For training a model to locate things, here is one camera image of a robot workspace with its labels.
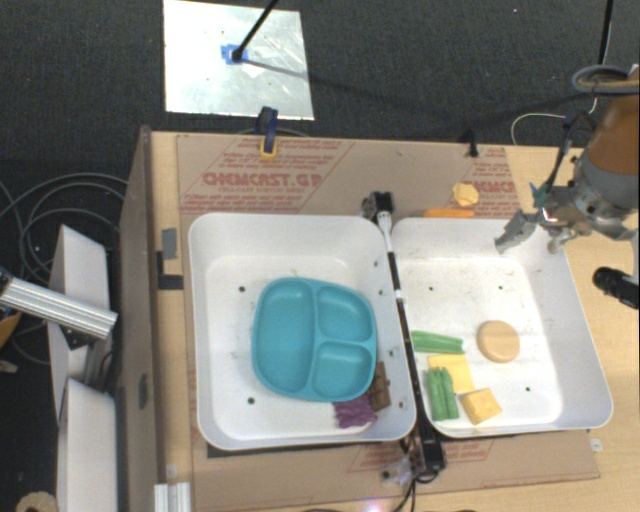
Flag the yellow cheese wedge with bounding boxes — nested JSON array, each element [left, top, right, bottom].
[[458, 387, 504, 427]]

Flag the green bean pods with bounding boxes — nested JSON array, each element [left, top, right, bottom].
[[410, 329, 467, 356]]

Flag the green asparagus bundle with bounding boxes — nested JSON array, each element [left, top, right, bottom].
[[425, 366, 461, 423]]

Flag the purple grapes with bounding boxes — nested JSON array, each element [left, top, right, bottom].
[[332, 394, 379, 430]]

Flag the white plastic tray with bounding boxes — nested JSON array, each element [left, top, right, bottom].
[[187, 211, 419, 452], [389, 215, 615, 441]]

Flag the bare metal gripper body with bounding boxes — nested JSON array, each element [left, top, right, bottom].
[[537, 187, 627, 240]]

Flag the black block with thin wires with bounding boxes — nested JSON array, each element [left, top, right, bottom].
[[408, 433, 447, 475], [361, 190, 397, 220]]

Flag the yellow cheese slice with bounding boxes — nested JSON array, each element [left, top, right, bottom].
[[426, 353, 477, 396]]

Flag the brown cardboard board, red print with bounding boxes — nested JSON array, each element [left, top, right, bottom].
[[176, 132, 602, 501]]

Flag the yellow crinkled toy food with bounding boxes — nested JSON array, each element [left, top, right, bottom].
[[451, 182, 480, 208]]

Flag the orange carrot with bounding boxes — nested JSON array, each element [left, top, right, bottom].
[[423, 207, 476, 220]]

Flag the blue divided plate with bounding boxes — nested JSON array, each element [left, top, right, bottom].
[[250, 276, 379, 404]]

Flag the brown chocolate bar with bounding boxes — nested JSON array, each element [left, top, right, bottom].
[[370, 361, 393, 413]]

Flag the tan round biscuit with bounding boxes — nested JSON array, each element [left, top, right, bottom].
[[475, 319, 522, 364]]

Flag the thin black and white rod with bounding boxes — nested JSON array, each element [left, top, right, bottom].
[[377, 211, 432, 451]]

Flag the black cylinder on white bracket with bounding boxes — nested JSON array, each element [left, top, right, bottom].
[[592, 266, 640, 310]]

